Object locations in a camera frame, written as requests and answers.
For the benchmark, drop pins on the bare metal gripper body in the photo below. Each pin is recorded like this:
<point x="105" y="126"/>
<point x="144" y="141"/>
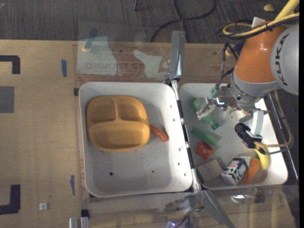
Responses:
<point x="226" y="100"/>

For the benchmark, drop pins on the green cylinder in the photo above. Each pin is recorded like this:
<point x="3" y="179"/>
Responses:
<point x="204" y="136"/>

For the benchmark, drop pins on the green plastic bottle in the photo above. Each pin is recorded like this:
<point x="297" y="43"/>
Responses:
<point x="210" y="120"/>

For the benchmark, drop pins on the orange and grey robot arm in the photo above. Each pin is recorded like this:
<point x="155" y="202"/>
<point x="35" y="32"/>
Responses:
<point x="257" y="58"/>

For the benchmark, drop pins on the brown cardboard board, red print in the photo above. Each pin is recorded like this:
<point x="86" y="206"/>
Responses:
<point x="202" y="63"/>

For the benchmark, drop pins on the tan square biscuit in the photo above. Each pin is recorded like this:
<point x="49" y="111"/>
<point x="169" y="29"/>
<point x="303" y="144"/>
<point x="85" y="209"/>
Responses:
<point x="209" y="171"/>

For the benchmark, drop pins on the red-orange sausage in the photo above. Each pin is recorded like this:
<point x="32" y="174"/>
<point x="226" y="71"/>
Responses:
<point x="159" y="133"/>

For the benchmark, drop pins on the white plastic tray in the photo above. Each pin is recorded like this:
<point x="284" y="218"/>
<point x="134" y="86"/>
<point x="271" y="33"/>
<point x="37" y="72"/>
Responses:
<point x="228" y="141"/>
<point x="133" y="172"/>

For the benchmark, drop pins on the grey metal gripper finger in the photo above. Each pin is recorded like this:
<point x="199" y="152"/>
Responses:
<point x="230" y="110"/>
<point x="206" y="107"/>

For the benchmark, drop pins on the yellow banana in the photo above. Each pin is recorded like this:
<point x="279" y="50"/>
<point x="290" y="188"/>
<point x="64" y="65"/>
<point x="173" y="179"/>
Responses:
<point x="264" y="160"/>

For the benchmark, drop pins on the red cube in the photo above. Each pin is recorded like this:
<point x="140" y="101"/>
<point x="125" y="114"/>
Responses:
<point x="204" y="150"/>

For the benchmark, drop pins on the black cylinder on white bracket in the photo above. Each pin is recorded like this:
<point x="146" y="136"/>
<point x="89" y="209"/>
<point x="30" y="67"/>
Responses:
<point x="247" y="135"/>

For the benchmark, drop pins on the orange carrot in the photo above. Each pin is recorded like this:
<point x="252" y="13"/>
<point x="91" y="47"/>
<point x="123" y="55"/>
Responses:
<point x="253" y="170"/>

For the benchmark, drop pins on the white carton with black spots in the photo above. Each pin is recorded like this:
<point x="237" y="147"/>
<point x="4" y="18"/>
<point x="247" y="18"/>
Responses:
<point x="234" y="171"/>

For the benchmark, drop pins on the orange divided plate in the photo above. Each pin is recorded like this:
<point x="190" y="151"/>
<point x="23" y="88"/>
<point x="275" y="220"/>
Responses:
<point x="117" y="123"/>

